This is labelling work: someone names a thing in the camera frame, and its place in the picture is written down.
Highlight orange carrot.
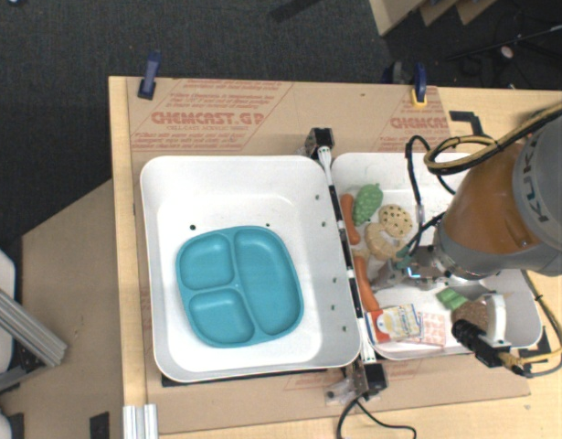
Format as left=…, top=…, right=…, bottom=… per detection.
left=339, top=192, right=362, bottom=247

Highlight black block with thin wires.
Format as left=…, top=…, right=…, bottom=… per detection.
left=306, top=126, right=334, bottom=155
left=358, top=362, right=390, bottom=398

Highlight thin black and white rod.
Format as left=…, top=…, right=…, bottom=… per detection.
left=317, top=145, right=378, bottom=363

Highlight black cylinder on white bracket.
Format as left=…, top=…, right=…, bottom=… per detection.
left=451, top=292, right=513, bottom=368

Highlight beige chocolate chip biscuit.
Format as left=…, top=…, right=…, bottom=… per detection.
left=377, top=204, right=415, bottom=240

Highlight orange sausage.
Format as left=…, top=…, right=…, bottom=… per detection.
left=353, top=255, right=382, bottom=313

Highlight green grapes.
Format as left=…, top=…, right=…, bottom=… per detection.
left=351, top=182, right=385, bottom=228

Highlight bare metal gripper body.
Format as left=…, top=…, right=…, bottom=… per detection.
left=400, top=245, right=465, bottom=289

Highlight pink and white packet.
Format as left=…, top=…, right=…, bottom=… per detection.
left=416, top=312, right=448, bottom=348

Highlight white and orange carton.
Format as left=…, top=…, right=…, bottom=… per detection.
left=364, top=303, right=424, bottom=344

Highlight white plastic tray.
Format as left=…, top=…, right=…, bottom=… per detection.
left=329, top=151, right=545, bottom=362
left=139, top=154, right=364, bottom=384

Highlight brown cardboard board red print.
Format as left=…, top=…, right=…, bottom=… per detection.
left=125, top=77, right=534, bottom=435

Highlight beige toy bread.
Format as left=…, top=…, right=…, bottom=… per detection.
left=363, top=221, right=408, bottom=262

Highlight blue divided plate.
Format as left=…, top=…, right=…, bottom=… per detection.
left=175, top=225, right=306, bottom=349

